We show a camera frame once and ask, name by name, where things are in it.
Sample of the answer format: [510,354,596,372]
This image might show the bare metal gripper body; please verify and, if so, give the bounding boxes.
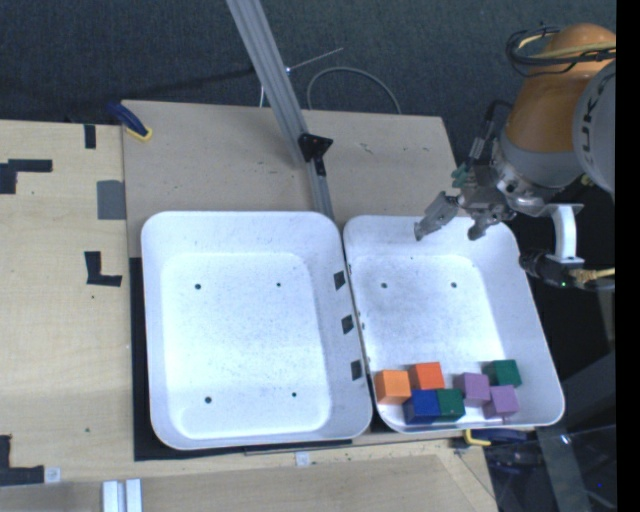
[456,162,552,225]

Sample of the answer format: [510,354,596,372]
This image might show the white plastic tray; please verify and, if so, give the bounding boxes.
[140,209,374,452]
[342,214,567,436]

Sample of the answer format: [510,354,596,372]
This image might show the green cube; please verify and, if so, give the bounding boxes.
[435,387,467,422]
[481,358,523,389]

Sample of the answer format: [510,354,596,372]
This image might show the orange cube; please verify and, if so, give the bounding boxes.
[373,369,413,406]
[408,361,447,392]

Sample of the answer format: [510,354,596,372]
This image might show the purple cube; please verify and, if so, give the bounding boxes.
[481,384,521,421]
[452,371,492,408]

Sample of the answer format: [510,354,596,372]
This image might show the blue cube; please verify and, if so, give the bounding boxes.
[401,388,443,426]

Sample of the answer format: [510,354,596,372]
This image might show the black cylinder on white bracket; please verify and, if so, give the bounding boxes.
[518,201,586,290]

